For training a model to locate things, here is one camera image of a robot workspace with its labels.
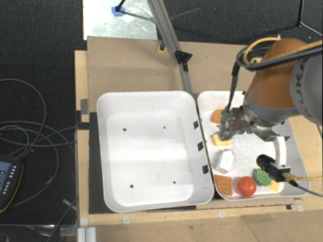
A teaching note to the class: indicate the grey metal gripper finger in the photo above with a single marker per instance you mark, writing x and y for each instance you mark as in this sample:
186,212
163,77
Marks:
222,134
231,133

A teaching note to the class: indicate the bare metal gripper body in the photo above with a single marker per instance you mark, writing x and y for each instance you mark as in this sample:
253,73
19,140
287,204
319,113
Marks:
239,122

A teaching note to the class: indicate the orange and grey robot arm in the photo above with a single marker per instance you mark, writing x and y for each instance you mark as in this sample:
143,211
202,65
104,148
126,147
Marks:
275,79

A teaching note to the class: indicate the yellow waffle biscuit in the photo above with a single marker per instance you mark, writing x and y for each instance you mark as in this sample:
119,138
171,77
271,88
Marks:
223,142

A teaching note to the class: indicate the round orange biscuit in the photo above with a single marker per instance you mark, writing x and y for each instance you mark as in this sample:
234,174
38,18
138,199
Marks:
216,117

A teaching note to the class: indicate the white plastic tray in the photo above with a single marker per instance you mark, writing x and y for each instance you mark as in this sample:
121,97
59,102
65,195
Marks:
151,155
247,150

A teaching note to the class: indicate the white carton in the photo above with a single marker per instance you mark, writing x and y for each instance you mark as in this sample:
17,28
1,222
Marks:
224,162

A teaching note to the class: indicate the orange waffle slice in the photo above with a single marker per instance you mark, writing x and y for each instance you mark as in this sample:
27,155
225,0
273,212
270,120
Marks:
224,184

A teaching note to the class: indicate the green grapes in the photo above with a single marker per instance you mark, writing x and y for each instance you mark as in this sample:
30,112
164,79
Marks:
261,177

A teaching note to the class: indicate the red tomato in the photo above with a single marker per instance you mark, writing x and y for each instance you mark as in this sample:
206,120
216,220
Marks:
246,186

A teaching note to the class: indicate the yellow wedge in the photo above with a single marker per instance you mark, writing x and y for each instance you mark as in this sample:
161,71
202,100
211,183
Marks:
274,186

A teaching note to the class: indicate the brown cardboard board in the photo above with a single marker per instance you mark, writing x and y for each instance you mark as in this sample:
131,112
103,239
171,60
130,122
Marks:
131,67

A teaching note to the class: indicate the black cylinder on white bracket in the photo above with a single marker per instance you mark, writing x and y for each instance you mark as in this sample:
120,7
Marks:
275,171

